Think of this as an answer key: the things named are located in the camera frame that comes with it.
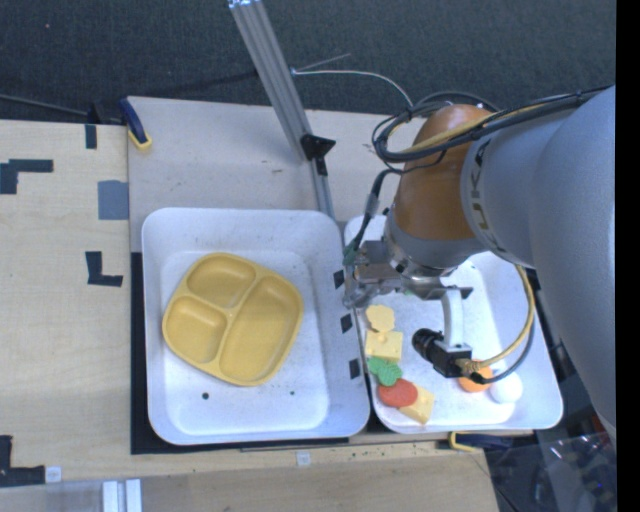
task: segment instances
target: metal frame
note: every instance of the metal frame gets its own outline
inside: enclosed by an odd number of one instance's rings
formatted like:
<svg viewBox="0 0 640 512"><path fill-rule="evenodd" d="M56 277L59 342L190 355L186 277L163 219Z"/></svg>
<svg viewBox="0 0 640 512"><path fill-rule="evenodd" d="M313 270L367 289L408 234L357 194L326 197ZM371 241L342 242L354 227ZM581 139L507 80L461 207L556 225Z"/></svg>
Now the metal frame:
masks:
<svg viewBox="0 0 640 512"><path fill-rule="evenodd" d="M291 148L301 160L309 161L318 209L335 219L324 163L321 158L307 158L303 149L302 138L313 133L263 3L229 0L229 9Z"/></svg>

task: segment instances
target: black cable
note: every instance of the black cable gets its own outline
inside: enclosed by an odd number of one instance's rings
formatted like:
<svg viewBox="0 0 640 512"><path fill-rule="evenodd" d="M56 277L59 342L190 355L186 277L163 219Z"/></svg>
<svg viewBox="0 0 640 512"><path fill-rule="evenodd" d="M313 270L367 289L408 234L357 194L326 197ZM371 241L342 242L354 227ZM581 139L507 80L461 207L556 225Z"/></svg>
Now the black cable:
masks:
<svg viewBox="0 0 640 512"><path fill-rule="evenodd" d="M411 169L407 169L406 171L403 171L401 169L396 169L387 164L387 169L380 171L380 173L378 173L378 175L376 176L373 182L373 185L371 186L371 192L369 193L369 197L373 196L375 199L378 199L380 197L380 191L382 190L382 182L384 181L384 178L388 174L396 174L398 176L402 176L404 174L409 174L418 169L426 169L426 168L432 167L434 165L439 164L444 158L445 154L446 154L446 151L443 151L434 162L430 164L417 165L415 167L412 167ZM369 211L365 211L362 217L362 224L360 225L360 229L358 233L356 234L356 236L353 237L351 242L345 247L345 250L344 250L345 255L347 253L354 254L355 252L358 251L358 249L360 248L360 244L362 243L362 239L364 238L364 233L367 230L367 227L369 226L369 223L371 222L372 219L373 219L373 215Z"/></svg>
<svg viewBox="0 0 640 512"><path fill-rule="evenodd" d="M408 120L411 117L416 115L422 115L425 113L429 113L433 110L434 105L438 102L432 102L432 96L427 96L426 100L421 100L415 108L411 109L411 112L402 112L398 116L396 116L391 121L388 121L387 126L382 129L379 136L377 136L378 130L385 123L379 124L374 130L372 140L373 146L378 154L378 157L386 163L400 163L400 162L409 162L412 160L418 160L421 158L425 158L437 152L450 149L455 146L459 146L461 144L465 144L467 142L472 142L477 140L485 135L493 133L497 130L505 128L507 126L513 126L518 123L523 123L525 121L530 121L532 119L536 119L538 117L546 116L555 112L559 112L561 110L566 110L569 108L576 108L589 100L591 97L595 96L597 93L603 91L604 89L610 87L598 87L595 89L590 89L588 91L578 91L575 93L568 93L562 95L556 95L552 97L542 98L534 101L527 102L523 105L520 105L516 108L510 108L507 110L502 110L500 112L495 112L486 119L482 121L482 124L469 129L467 132L462 133L451 140L444 142L442 144L438 144L436 146L432 146L429 148L425 148L417 151L404 151L404 152L393 152L389 151L387 148L387 142L391 135L391 133L400 125Z"/></svg>
<svg viewBox="0 0 640 512"><path fill-rule="evenodd" d="M470 105L478 105L478 104L482 104L483 108L485 108L486 110L489 110L490 112L498 112L501 109L498 108L494 103L481 98L480 96L477 96L475 94L472 93L468 93L466 91L440 91L440 92L436 92L433 94L430 94L428 96L425 96L424 98L422 98L420 101L447 101L450 104L460 104L460 103L465 103L465 104L470 104Z"/></svg>
<svg viewBox="0 0 640 512"><path fill-rule="evenodd" d="M75 116L81 116L85 118L87 117L87 112L84 112L82 110L75 110L72 108L62 107L60 105L54 105L52 103L44 103L42 101L29 100L27 98L20 98L18 96L10 96L8 94L0 93L0 100L10 101L13 103L22 103L23 105L29 105L32 107L40 107L40 108L46 108L49 110L56 110L58 112L64 112L65 114L72 114ZM115 122L118 124L122 122L121 119L113 119L113 118L109 119L109 121Z"/></svg>
<svg viewBox="0 0 640 512"><path fill-rule="evenodd" d="M238 73L236 75L223 76L222 78L211 78L199 82L182 83L174 87L150 89L138 94L138 96L151 96L153 98L169 97L171 99L178 99L180 96L184 97L185 93L199 92L212 86L233 84L255 78L260 78L260 75L258 74L258 70L254 68L251 71Z"/></svg>

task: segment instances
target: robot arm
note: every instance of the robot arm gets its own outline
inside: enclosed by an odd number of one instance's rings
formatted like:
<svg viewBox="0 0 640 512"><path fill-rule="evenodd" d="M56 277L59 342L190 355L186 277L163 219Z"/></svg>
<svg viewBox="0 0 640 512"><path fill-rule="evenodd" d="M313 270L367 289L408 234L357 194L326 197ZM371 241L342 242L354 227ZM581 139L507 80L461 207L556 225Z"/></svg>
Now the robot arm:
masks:
<svg viewBox="0 0 640 512"><path fill-rule="evenodd" d="M348 247L345 304L391 290L441 299L440 277L486 250L535 269L546 314L615 440L615 86L506 114L429 114L404 152L386 148L395 126L378 138L383 161L406 165L382 240Z"/></svg>

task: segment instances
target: yellow divided plate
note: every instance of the yellow divided plate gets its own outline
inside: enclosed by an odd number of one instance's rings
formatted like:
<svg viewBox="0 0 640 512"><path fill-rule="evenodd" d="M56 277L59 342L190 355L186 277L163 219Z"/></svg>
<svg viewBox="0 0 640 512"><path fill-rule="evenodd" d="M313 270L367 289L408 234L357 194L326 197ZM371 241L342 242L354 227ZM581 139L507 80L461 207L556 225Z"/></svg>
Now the yellow divided plate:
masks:
<svg viewBox="0 0 640 512"><path fill-rule="evenodd" d="M276 272L227 253L200 258L162 319L171 349L196 368L240 386L273 377L296 339L304 304Z"/></svg>

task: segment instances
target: yellow cable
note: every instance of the yellow cable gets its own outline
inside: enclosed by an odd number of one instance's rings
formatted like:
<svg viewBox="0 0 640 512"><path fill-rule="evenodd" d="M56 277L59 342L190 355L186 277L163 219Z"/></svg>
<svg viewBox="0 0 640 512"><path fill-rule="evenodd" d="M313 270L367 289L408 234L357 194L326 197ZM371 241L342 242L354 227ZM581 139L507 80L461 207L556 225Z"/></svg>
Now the yellow cable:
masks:
<svg viewBox="0 0 640 512"><path fill-rule="evenodd" d="M462 444L459 443L457 440L457 432L449 432L449 447L454 449L454 450L458 450L461 452L476 452L478 451L476 448L474 448L473 446L469 446L466 444Z"/></svg>
<svg viewBox="0 0 640 512"><path fill-rule="evenodd" d="M506 349L500 352L498 355L493 356L489 359L485 359L484 361L472 361L471 359L460 359L456 361L456 364L462 368L462 373L465 375L471 375L472 373L477 372L480 368L486 368L487 366L491 366L492 364L504 359L509 354L511 354L522 341L527 337L529 331L531 330L531 325L533 324L534 312L535 312L535 298L533 296L533 289L529 284L529 280L527 279L527 274L524 269L520 265L516 265L516 270L518 271L518 275L522 280L522 284L524 285L524 290L527 295L527 318L525 320L524 326L520 331L518 337L509 345Z"/></svg>
<svg viewBox="0 0 640 512"><path fill-rule="evenodd" d="M532 110L534 108L537 108L539 105L532 105L529 107L523 107L520 108L518 110L514 110L513 112L492 112L487 114L486 116L482 116L476 119L473 119L471 121L467 121L466 123L463 123L461 125L456 126L455 128L452 128L451 130L447 130L444 132L440 132L436 135L434 135L433 137L429 137L426 140L423 140L421 142L419 142L418 144L415 144L413 146L411 146L410 148L406 148L403 150L400 150L399 153L411 153L413 151L419 151L422 149L427 149L430 148L432 146L437 146L438 144L445 142L447 140L453 139L454 137L457 137L459 135L463 135L465 133L467 133L468 131L473 130L474 128L478 128L479 126L482 126L488 118L506 118L515 114L521 114L522 112L526 112L527 110Z"/></svg>

